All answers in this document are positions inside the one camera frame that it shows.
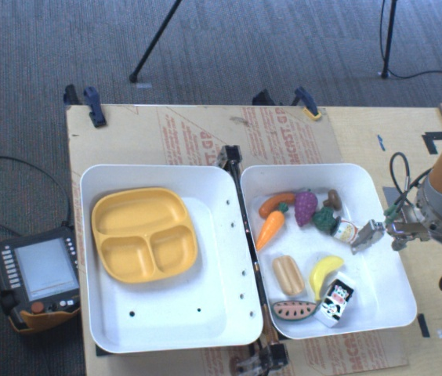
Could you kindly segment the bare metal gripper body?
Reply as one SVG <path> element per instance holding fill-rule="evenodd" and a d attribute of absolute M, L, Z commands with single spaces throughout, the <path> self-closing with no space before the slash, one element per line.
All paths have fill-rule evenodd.
<path fill-rule="evenodd" d="M 393 204 L 385 210 L 386 232 L 393 243 L 408 243 L 412 240 L 428 241 L 429 231 L 420 222 L 413 205 L 404 204 L 400 208 Z"/>

